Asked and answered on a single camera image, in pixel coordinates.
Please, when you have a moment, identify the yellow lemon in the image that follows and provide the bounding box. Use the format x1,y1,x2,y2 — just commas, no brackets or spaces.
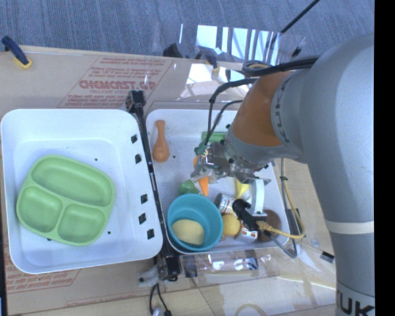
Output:
221,213,242,238

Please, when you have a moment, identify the orange toy drumstick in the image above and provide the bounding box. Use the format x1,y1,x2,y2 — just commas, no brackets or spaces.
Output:
151,119,171,163

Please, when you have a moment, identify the black cylinder on white bracket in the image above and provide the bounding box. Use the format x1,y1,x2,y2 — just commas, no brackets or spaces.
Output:
232,178,267,232

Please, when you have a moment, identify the orange carrot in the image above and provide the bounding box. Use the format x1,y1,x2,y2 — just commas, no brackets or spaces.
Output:
193,155,211,198

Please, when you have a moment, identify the yellow oval toy food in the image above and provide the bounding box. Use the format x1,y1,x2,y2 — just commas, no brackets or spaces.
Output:
171,219,205,246

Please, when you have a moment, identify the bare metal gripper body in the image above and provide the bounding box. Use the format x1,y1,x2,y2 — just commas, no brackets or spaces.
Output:
204,142,271,186

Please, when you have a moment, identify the white and orange small can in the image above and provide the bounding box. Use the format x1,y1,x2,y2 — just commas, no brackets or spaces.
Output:
213,192,236,214

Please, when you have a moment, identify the thin black rod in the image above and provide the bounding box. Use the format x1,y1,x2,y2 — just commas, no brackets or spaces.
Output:
135,105,172,259

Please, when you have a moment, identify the white and orange carton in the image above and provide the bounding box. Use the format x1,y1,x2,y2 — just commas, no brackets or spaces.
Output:
234,227,259,244

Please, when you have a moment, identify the brown round biscuit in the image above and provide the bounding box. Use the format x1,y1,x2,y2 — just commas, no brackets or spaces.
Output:
257,209,282,243

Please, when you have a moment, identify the white plastic tray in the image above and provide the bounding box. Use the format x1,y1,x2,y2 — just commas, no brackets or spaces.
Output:
0,108,164,275
145,108,291,255

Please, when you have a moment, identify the green divided plate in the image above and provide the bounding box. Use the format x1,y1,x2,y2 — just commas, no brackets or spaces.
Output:
15,154,117,247

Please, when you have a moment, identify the green flat bar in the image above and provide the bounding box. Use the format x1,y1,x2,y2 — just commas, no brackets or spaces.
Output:
201,131,228,144

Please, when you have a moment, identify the brown cardboard board red print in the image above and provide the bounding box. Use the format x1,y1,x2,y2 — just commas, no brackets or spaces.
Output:
0,44,337,316

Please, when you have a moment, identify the black block with thin wires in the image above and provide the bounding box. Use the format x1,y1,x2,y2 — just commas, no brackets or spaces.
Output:
155,254,182,281
125,90,147,113

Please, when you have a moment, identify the blue bowl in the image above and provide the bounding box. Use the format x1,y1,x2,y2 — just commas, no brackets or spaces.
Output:
166,193,224,253

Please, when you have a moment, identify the green toy pepper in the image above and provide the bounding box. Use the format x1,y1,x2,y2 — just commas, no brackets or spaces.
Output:
178,178,200,196

